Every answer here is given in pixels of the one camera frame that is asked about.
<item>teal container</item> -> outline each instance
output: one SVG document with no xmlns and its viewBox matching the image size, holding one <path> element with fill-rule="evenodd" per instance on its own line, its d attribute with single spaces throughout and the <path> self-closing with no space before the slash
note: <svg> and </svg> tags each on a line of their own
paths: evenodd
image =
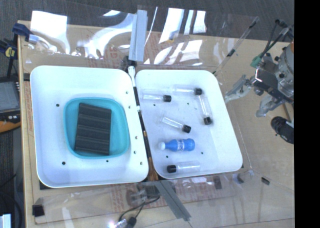
<svg viewBox="0 0 320 228">
<path fill-rule="evenodd" d="M 84 103 L 111 110 L 109 155 L 75 151 L 79 104 Z M 74 98 L 63 109 L 63 126 L 66 144 L 70 152 L 83 159 L 114 158 L 124 154 L 130 145 L 130 135 L 124 108 L 115 100 L 100 97 Z"/>
</svg>

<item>blue plastic bottle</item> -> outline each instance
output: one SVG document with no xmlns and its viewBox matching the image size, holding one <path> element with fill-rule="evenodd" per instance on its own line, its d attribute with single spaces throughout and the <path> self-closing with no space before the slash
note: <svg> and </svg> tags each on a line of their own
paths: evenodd
<svg viewBox="0 0 320 228">
<path fill-rule="evenodd" d="M 169 142 L 160 142 L 158 148 L 160 150 L 168 149 L 173 152 L 193 151 L 195 149 L 195 141 L 188 139 L 173 139 Z"/>
</svg>

